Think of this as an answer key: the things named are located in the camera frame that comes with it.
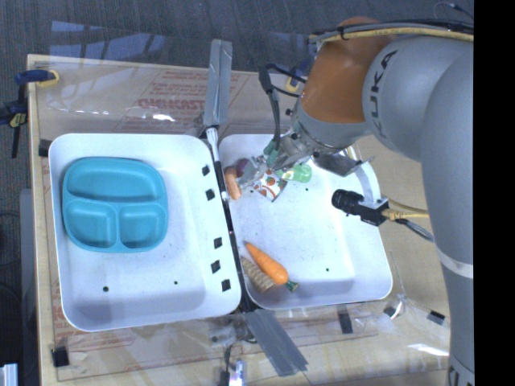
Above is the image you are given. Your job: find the white plastic tray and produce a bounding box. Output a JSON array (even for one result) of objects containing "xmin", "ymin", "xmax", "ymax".
[
  {"xmin": 47, "ymin": 132, "xmax": 243, "ymax": 333},
  {"xmin": 217, "ymin": 133, "xmax": 394, "ymax": 312}
]

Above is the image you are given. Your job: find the green plastic bottle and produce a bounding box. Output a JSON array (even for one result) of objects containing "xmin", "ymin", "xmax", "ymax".
[{"xmin": 274, "ymin": 162, "xmax": 313, "ymax": 184}]

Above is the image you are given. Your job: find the black cylinder on white bracket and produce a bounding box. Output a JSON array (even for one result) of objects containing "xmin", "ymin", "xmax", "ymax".
[{"xmin": 331, "ymin": 166, "xmax": 391, "ymax": 228}]

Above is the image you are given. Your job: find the white carton with tomato print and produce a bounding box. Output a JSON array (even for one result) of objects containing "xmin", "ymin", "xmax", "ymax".
[{"xmin": 250, "ymin": 168, "xmax": 289, "ymax": 203}]

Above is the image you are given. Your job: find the brown cardboard board, red print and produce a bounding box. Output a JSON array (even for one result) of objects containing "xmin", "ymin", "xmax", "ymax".
[{"xmin": 26, "ymin": 53, "xmax": 451, "ymax": 386}]

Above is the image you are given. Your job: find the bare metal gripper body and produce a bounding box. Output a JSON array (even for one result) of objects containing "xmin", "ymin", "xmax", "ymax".
[{"xmin": 256, "ymin": 129, "xmax": 319, "ymax": 175}]

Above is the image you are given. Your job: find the orange carrot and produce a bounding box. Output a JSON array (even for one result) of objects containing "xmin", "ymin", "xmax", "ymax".
[{"xmin": 245, "ymin": 240, "xmax": 300, "ymax": 294}]

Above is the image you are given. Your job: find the orange sausage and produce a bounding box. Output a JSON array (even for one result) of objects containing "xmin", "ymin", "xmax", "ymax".
[{"xmin": 223, "ymin": 166, "xmax": 243, "ymax": 201}]

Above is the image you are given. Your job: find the tan ribbed biscuit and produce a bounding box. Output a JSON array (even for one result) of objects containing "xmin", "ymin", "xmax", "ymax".
[{"xmin": 239, "ymin": 255, "xmax": 275, "ymax": 294}]

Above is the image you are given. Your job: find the blue divided plate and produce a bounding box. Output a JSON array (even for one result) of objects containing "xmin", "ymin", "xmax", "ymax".
[{"xmin": 60, "ymin": 156, "xmax": 170, "ymax": 254}]

